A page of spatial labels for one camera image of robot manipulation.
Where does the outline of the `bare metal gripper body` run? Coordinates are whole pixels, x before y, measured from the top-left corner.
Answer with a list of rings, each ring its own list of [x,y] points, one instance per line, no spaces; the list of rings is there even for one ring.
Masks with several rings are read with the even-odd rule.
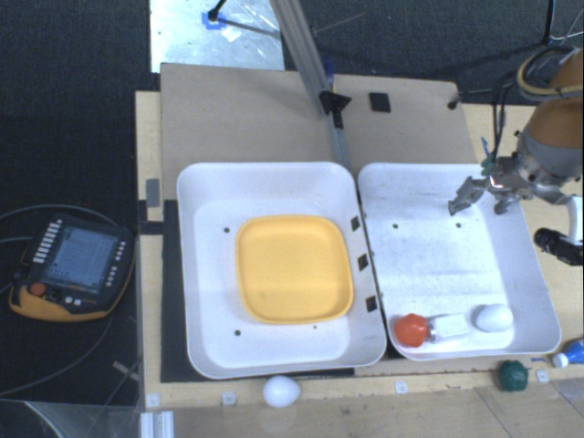
[[[539,198],[549,204],[567,204],[571,197],[561,192],[568,178],[556,176],[529,155],[485,159],[486,190],[495,197],[519,201]]]

